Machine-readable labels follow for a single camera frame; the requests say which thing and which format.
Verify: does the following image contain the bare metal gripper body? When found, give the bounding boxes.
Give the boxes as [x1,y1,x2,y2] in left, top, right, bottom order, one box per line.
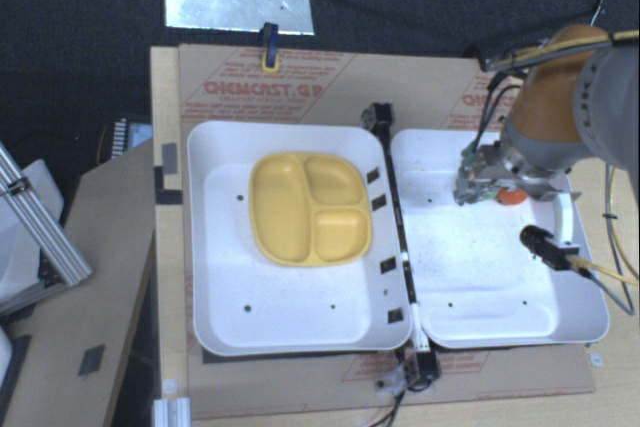
[452,145,552,207]

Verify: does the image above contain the orange round toy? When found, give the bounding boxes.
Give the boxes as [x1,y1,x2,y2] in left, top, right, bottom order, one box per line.
[491,187,529,207]

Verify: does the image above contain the white plastic tray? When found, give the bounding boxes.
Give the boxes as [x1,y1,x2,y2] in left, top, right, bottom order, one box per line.
[389,128,612,351]
[186,120,414,358]

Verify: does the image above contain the thin black and white rod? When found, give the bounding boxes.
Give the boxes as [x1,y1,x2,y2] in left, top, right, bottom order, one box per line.
[378,124,429,352]

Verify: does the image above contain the brown cardboard board red print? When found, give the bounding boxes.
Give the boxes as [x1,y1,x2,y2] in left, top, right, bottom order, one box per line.
[177,43,597,421]

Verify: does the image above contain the yellow divided plate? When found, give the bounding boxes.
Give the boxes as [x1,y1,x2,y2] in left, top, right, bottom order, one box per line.
[247,151,374,269]

